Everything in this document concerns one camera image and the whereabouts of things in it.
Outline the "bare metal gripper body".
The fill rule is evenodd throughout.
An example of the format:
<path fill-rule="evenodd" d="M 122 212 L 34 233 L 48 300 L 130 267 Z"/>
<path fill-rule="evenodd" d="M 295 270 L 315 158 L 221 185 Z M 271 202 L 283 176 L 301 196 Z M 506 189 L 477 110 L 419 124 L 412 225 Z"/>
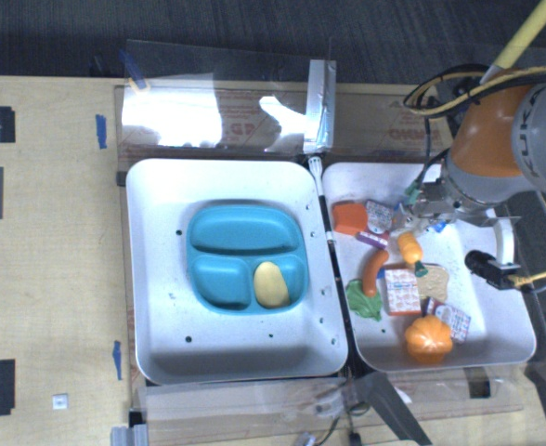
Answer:
<path fill-rule="evenodd" d="M 422 184 L 411 213 L 428 222 L 452 222 L 457 217 L 457 202 L 450 195 L 444 180 L 438 178 Z"/>

